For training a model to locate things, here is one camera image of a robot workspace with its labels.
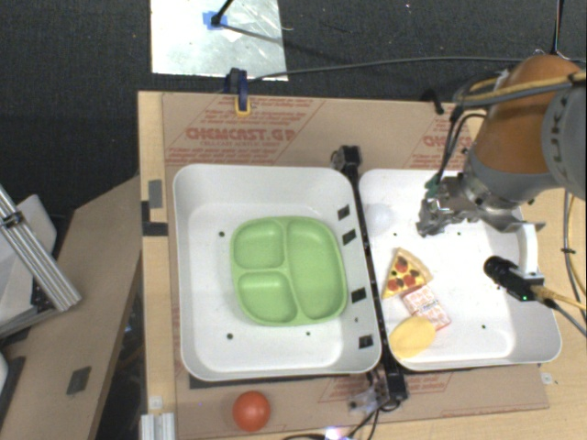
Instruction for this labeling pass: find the green divided plate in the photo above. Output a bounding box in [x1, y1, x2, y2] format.
[229, 215, 348, 327]

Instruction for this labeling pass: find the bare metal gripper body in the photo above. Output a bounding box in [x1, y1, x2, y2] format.
[435, 174, 547, 235]

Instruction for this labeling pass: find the toy pizza slice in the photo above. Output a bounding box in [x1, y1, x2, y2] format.
[381, 247, 435, 301]

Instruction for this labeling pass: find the thin black rod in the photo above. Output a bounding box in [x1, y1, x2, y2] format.
[344, 162, 401, 384]

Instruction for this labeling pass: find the pink and white packet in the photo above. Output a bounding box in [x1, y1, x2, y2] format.
[401, 283, 452, 332]

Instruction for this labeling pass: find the black cylinder on white bracket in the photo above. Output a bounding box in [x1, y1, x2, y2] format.
[482, 222, 547, 303]

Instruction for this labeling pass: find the white translucent ball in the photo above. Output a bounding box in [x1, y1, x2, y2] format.
[364, 203, 395, 237]

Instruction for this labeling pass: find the red ball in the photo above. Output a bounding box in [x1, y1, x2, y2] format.
[231, 390, 272, 433]

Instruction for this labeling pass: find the brown cardboard board red print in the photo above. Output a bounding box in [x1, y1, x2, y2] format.
[160, 91, 550, 426]

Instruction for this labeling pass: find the black block with thin wires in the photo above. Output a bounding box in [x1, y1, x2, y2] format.
[379, 368, 409, 403]
[331, 145, 364, 171]

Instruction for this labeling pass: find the yellow oval toy potato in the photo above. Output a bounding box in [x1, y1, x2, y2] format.
[388, 314, 437, 360]

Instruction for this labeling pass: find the white plastic tray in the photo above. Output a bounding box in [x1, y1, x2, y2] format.
[172, 163, 383, 382]
[358, 168, 563, 373]

